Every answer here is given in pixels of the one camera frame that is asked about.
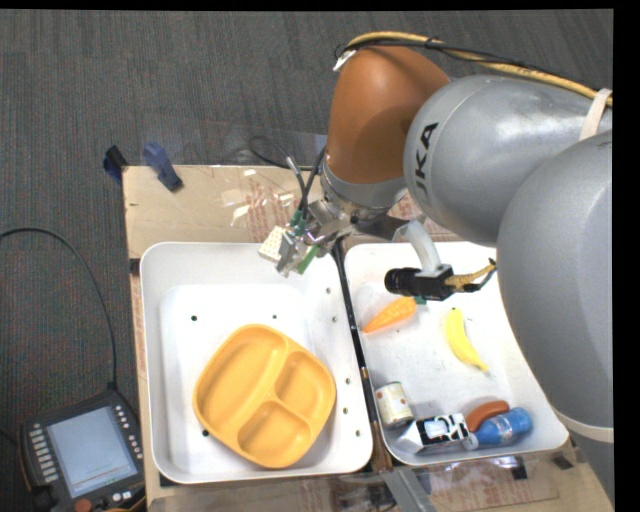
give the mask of tin can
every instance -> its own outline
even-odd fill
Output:
[[[389,382],[376,389],[374,395],[384,427],[399,427],[414,419],[400,382]]]

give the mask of white plastic tray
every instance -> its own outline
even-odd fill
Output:
[[[259,244],[160,243],[140,263],[151,445],[158,470],[182,484],[353,472],[372,451],[358,363],[330,256],[282,277]],[[336,403],[296,464],[267,469],[205,437],[192,393],[206,363],[245,324],[269,325],[316,355],[336,383]]]
[[[478,271],[495,258],[491,248],[468,242],[437,243],[442,263],[456,274]],[[403,428],[384,429],[387,448],[408,465],[429,465],[484,457],[556,449],[568,436],[556,418],[513,336],[499,290],[499,274],[482,290],[457,293],[443,302],[418,306],[410,319],[365,334],[362,328],[383,306],[398,298],[384,287],[384,276],[392,268],[421,268],[408,243],[361,244],[346,255],[353,307],[363,352],[374,388],[392,381],[402,383],[416,418],[439,414],[468,413],[483,401],[501,399],[511,407],[524,407],[533,419],[533,429],[511,446],[466,451],[455,447],[412,454],[394,446]],[[489,366],[483,373],[462,363],[444,337],[443,321],[451,307],[462,309],[469,339]]]

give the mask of screen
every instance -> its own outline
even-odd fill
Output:
[[[72,498],[137,473],[111,407],[47,427]]]

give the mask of white strap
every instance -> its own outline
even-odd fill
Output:
[[[587,425],[586,423],[581,423],[572,418],[569,418],[568,416],[565,416],[554,407],[551,408],[553,409],[553,412],[556,413],[558,419],[569,430],[572,430],[573,432],[575,432],[576,434],[580,434],[581,436],[593,439],[594,441],[613,444],[613,427],[594,427],[593,425]]]
[[[598,132],[598,126],[600,125],[600,119],[607,106],[607,98],[613,94],[613,91],[609,89],[600,89],[591,102],[591,107],[587,116],[584,118],[582,124],[582,131],[580,132],[580,140],[592,137]]]

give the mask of dark gray floor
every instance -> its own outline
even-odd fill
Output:
[[[104,296],[120,390],[135,407],[122,191],[102,168],[106,150],[117,145],[142,164],[143,145],[156,140],[176,164],[230,163],[234,134],[247,130],[283,144],[326,134],[334,50],[374,30],[437,37],[613,88],[613,9],[0,10],[0,232],[37,226],[77,248]],[[452,77],[484,72],[428,56]],[[43,233],[0,244],[0,369],[0,427],[13,436],[32,414],[89,397],[110,377],[97,295],[71,251]],[[0,437],[0,511],[29,510],[17,450]]]

